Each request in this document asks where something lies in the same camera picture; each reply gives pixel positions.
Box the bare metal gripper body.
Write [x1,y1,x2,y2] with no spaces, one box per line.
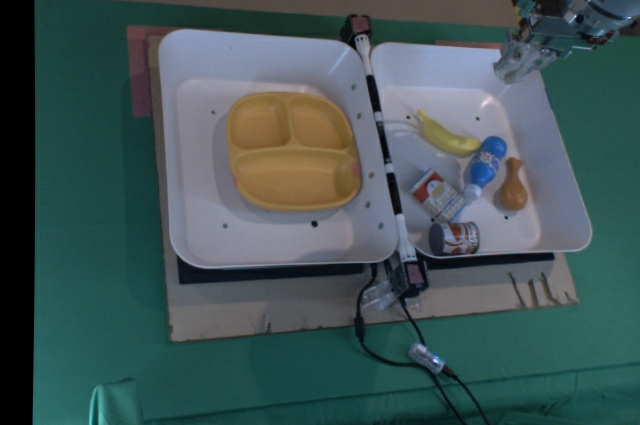
[520,1,637,65]

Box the white plastic tray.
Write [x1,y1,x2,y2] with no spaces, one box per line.
[370,41,594,260]
[157,28,400,271]

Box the yellow banana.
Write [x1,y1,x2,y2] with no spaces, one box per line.
[416,107,483,158]

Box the blue and white bottle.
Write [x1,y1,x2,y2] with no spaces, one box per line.
[461,134,509,202]

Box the brown chicken drumstick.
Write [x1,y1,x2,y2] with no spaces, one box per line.
[497,156,530,213]

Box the red and white carton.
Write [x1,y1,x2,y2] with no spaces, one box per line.
[408,167,468,225]

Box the black and white thin rod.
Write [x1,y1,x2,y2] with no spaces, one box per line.
[353,34,418,265]

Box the orange and white can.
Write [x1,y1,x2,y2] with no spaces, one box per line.
[427,220,481,258]

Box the yellow divided plate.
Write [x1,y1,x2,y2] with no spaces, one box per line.
[225,91,364,214]

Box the brown cardboard board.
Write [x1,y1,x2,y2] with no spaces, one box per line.
[126,24,581,344]

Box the black block with wires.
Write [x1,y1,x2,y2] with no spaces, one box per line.
[390,259,431,299]
[339,13,374,46]

